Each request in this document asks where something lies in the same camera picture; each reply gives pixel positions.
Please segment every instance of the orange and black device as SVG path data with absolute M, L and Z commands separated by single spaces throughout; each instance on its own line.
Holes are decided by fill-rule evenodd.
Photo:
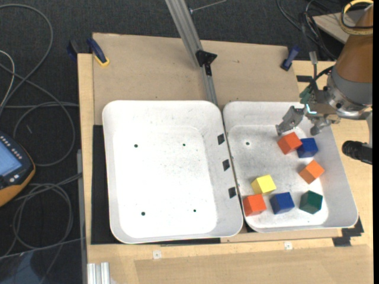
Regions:
M 0 131 L 0 207 L 20 193 L 36 172 L 29 154 Z

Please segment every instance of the yellow cube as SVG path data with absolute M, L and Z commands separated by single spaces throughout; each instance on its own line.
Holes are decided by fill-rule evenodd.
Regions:
M 270 175 L 265 175 L 256 178 L 252 183 L 251 187 L 253 187 L 254 193 L 261 193 L 263 195 L 268 195 L 269 193 L 276 190 L 276 186 L 274 180 Z

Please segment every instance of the blue cube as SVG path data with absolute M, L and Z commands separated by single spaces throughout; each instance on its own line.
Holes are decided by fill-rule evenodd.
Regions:
M 304 138 L 300 139 L 300 141 L 303 145 L 297 149 L 297 155 L 299 158 L 313 157 L 319 151 L 314 138 Z
M 283 212 L 290 211 L 295 207 L 289 192 L 278 193 L 270 199 L 270 204 L 274 214 L 282 214 Z

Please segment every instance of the white plate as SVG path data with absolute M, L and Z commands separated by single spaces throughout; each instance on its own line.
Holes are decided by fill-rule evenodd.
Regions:
M 103 110 L 110 224 L 123 243 L 228 237 L 243 215 L 220 110 L 113 101 Z
M 298 102 L 231 102 L 224 107 L 225 129 L 242 199 L 254 194 L 250 183 L 257 177 L 270 174 L 277 186 L 272 194 L 264 196 L 267 210 L 245 216 L 245 220 L 259 232 L 350 227 L 356 223 L 358 211 L 331 128 L 311 136 L 312 124 L 304 117 L 298 127 L 283 134 L 295 131 L 299 138 L 314 137 L 319 149 L 314 157 L 299 159 L 296 151 L 284 155 L 277 144 L 281 137 L 275 125 L 292 105 L 303 107 Z M 309 185 L 298 172 L 312 159 L 325 172 Z M 315 214 L 298 208 L 301 195 L 308 190 L 323 195 L 322 208 Z M 281 192 L 290 192 L 295 208 L 275 215 L 269 199 Z

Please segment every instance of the green cube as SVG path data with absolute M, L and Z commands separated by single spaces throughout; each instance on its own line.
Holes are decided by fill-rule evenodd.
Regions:
M 303 211 L 315 214 L 321 209 L 323 197 L 318 193 L 307 191 L 301 196 L 299 208 Z

